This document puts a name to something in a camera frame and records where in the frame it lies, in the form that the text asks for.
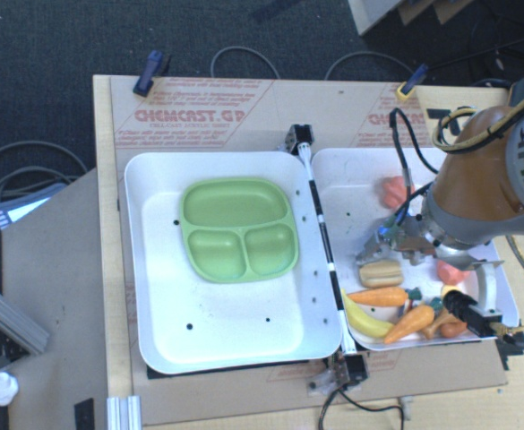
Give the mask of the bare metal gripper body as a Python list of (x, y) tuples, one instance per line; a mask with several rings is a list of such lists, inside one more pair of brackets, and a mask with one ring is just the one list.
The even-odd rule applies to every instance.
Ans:
[(460, 271), (473, 270), (473, 257), (468, 252), (472, 244), (448, 235), (432, 220), (405, 219), (390, 239), (390, 247), (412, 265), (433, 257)]

